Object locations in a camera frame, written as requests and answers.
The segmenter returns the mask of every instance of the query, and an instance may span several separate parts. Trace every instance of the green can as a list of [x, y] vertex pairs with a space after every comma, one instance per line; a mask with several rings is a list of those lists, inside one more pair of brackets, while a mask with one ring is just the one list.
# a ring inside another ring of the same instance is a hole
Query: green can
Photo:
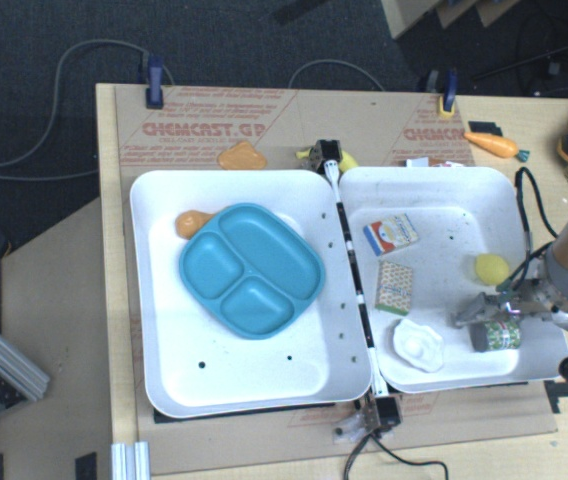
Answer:
[[470, 326], [471, 342], [477, 352], [515, 350], [520, 348], [522, 335], [514, 320], [495, 320]]

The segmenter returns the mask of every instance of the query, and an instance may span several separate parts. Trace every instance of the yellow ball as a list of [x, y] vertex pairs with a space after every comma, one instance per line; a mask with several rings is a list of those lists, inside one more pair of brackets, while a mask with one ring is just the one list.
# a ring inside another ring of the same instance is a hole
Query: yellow ball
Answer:
[[497, 254], [478, 254], [475, 273], [484, 284], [496, 286], [508, 277], [510, 268], [506, 260]]

